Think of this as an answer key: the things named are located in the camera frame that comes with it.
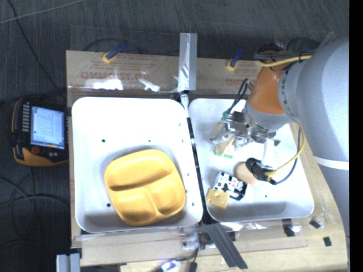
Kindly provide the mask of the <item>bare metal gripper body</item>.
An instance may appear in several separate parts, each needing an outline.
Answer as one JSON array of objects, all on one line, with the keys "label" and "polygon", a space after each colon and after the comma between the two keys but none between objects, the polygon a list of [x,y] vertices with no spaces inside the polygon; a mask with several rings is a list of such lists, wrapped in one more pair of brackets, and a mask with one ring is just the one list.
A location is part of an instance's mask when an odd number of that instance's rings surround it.
[{"label": "bare metal gripper body", "polygon": [[245,111],[233,111],[227,114],[225,117],[225,126],[226,130],[236,137],[245,137],[247,144],[252,142],[267,143],[271,141],[274,146],[278,146],[281,142],[275,138],[276,131],[260,127],[249,118]]}]

